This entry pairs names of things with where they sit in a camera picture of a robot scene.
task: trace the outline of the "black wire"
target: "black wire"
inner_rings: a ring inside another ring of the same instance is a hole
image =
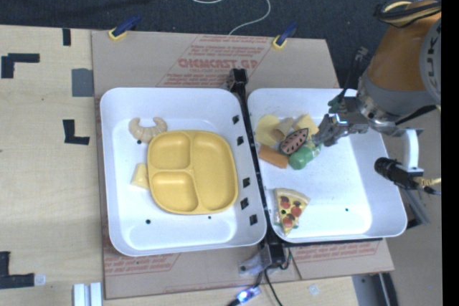
[[[275,300],[278,302],[279,306],[282,306],[282,303],[280,302],[278,296],[275,293],[273,285],[271,284],[270,278],[268,276],[268,270],[267,269],[265,269],[265,278],[266,278],[266,282],[268,282],[268,285],[270,286],[271,292],[273,293]]]

